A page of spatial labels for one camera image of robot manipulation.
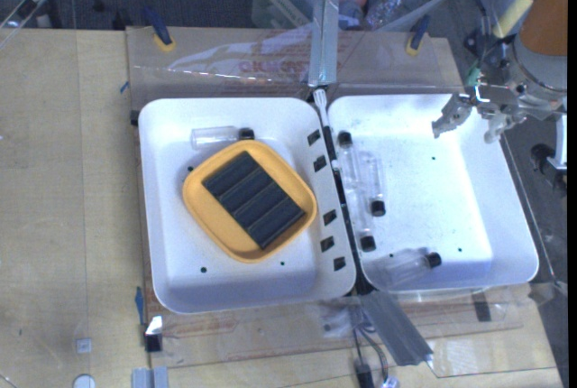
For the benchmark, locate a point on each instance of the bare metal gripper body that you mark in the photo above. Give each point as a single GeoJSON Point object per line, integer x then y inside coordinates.
{"type": "Point", "coordinates": [514, 102]}

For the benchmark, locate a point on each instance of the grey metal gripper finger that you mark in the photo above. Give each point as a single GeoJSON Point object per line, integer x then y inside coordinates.
{"type": "Point", "coordinates": [497, 128]}
{"type": "Point", "coordinates": [451, 115]}

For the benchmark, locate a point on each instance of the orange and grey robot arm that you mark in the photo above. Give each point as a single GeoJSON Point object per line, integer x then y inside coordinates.
{"type": "Point", "coordinates": [547, 16]}

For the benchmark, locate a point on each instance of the white plastic tray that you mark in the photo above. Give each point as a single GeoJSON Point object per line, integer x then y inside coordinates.
{"type": "Point", "coordinates": [442, 206]}
{"type": "Point", "coordinates": [180, 269]}

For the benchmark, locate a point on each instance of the clear plastic bottle black cap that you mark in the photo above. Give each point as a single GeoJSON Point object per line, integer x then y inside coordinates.
{"type": "Point", "coordinates": [412, 266]}
{"type": "Point", "coordinates": [214, 136]}
{"type": "Point", "coordinates": [348, 160]}
{"type": "Point", "coordinates": [364, 224]}
{"type": "Point", "coordinates": [375, 183]}

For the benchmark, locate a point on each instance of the black ridged rectangular block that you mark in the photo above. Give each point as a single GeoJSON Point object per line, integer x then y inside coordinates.
{"type": "Point", "coordinates": [254, 199]}

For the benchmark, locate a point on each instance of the yellow plate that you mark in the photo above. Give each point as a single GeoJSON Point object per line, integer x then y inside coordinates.
{"type": "Point", "coordinates": [212, 219]}

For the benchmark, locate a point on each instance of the black cylinder on white bracket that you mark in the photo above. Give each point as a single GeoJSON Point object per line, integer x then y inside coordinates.
{"type": "Point", "coordinates": [547, 165]}

